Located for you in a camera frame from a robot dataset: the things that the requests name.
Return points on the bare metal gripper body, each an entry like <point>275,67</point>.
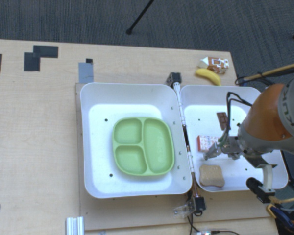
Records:
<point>231,147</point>

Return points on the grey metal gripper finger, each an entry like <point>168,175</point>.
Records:
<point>212,152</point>

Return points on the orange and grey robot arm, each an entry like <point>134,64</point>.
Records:
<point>267,117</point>

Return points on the red and white carton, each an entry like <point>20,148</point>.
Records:
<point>205,142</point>

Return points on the tan bread slice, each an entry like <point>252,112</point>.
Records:
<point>211,175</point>

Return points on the white plastic tray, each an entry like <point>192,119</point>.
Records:
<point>235,172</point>
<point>100,155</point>

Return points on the brown biscuit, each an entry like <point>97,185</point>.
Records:
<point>222,120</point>

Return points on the thin black and white rod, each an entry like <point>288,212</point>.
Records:
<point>181,111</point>

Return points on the green divided plate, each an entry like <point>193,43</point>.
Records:
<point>156,146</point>

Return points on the yellow banana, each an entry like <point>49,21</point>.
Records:
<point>209,75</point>

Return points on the brown and white milk carton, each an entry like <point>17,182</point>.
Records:
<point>215,65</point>

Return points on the black cylinder on white bracket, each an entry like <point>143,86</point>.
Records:
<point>259,188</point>

